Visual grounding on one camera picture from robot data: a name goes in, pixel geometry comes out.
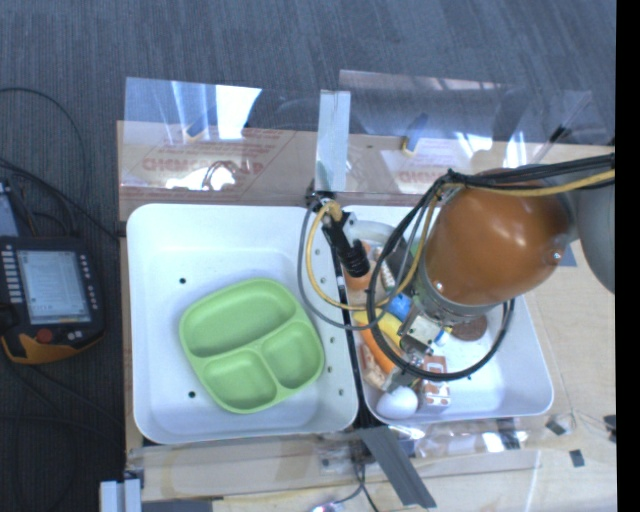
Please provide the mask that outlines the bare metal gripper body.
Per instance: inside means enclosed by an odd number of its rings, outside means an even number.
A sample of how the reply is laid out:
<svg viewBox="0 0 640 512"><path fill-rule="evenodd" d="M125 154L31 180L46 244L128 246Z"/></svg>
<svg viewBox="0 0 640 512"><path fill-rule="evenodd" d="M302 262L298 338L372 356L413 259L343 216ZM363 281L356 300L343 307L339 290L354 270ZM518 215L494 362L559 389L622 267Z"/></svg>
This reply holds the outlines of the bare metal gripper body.
<svg viewBox="0 0 640 512"><path fill-rule="evenodd" d="M399 346L408 356L423 360L434 354L434 348L443 343L446 327L418 310L411 310L398 330Z"/></svg>

